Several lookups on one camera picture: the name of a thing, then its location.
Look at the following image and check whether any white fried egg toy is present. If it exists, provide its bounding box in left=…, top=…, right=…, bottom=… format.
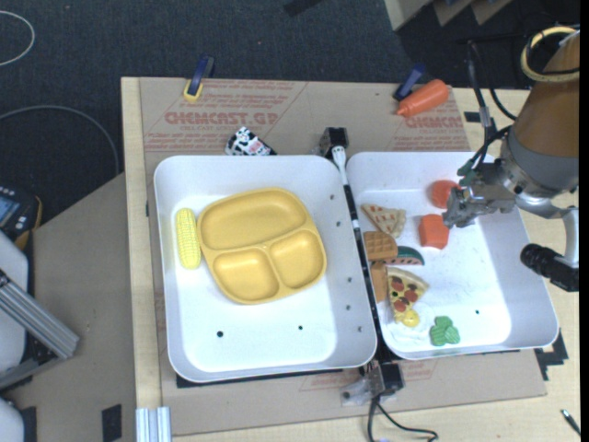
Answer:
left=389, top=302, right=436, bottom=345

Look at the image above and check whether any thin black and white rod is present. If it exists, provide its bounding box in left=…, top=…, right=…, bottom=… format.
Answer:
left=331, top=146, right=384, bottom=364

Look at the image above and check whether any beige lattice pie slice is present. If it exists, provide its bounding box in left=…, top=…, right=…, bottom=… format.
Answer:
left=360, top=203, right=408, bottom=240

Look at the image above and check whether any brown cardboard board red print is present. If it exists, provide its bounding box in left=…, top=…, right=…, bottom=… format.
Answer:
left=137, top=76, right=549, bottom=437

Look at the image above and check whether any orange toy carton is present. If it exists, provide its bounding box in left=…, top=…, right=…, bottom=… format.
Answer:
left=418, top=213, right=451, bottom=250

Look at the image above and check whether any black and white cow-print carton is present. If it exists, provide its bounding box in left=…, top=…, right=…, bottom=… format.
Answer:
left=224, top=125, right=278, bottom=157

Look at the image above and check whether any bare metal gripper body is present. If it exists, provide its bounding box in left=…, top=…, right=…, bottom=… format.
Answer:
left=448, top=158, right=525, bottom=216

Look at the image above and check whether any black cylinder on white bracket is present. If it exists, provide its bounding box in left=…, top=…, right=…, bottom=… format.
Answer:
left=514, top=190, right=581, bottom=293

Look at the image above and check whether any orange squeeze bottle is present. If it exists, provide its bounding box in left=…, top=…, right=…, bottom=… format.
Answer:
left=396, top=78, right=450, bottom=119

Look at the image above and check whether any brown toy bread slice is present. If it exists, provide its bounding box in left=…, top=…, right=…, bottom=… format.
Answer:
left=369, top=260, right=390, bottom=305

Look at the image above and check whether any red green watermelon slice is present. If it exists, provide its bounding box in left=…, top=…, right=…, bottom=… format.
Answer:
left=384, top=245, right=426, bottom=267

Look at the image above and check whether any white plastic tray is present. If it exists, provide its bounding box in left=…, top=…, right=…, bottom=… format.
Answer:
left=344, top=151, right=560, bottom=361
left=153, top=154, right=379, bottom=383

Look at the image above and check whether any brown toy waffle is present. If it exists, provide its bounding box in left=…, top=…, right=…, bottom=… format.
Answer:
left=362, top=230, right=398, bottom=262

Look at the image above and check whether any yellow corn cob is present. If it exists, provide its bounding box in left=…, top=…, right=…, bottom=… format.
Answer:
left=175, top=207, right=203, bottom=271

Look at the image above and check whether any orange round toy fruit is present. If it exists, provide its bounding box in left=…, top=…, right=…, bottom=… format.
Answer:
left=431, top=180, right=462, bottom=210

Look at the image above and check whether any black pen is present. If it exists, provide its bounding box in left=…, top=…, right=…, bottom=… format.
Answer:
left=560, top=408, right=581, bottom=436

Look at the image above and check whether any yellow divided plate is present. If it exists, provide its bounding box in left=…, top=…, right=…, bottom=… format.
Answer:
left=195, top=187, right=329, bottom=306

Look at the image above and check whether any pepperoni pizza slice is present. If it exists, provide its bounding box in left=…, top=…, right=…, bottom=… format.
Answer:
left=386, top=266, right=431, bottom=324

